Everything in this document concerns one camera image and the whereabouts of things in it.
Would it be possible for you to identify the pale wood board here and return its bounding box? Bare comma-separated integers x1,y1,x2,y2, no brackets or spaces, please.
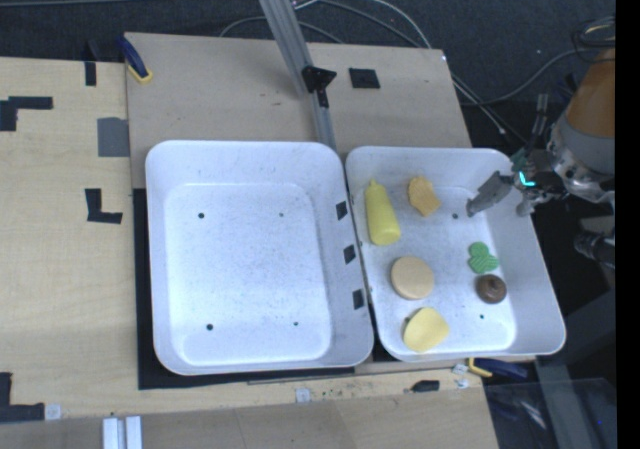
123,31,532,378

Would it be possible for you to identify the tan round toy biscuit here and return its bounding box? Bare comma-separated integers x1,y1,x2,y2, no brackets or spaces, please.
389,255,436,301

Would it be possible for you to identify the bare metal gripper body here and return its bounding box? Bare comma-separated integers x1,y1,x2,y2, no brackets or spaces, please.
511,138,616,204

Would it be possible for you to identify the green ridged toy vegetable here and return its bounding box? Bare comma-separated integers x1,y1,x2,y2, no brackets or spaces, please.
467,241,501,276

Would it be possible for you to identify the brown toy doughnut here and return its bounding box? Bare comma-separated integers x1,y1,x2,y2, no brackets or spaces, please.
474,273,508,306

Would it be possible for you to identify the white plastic tray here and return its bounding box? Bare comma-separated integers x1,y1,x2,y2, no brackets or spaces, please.
344,145,568,364
144,139,376,377

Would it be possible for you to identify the yellow toy bottle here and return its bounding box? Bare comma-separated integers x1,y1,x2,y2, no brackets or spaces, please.
363,179,403,247

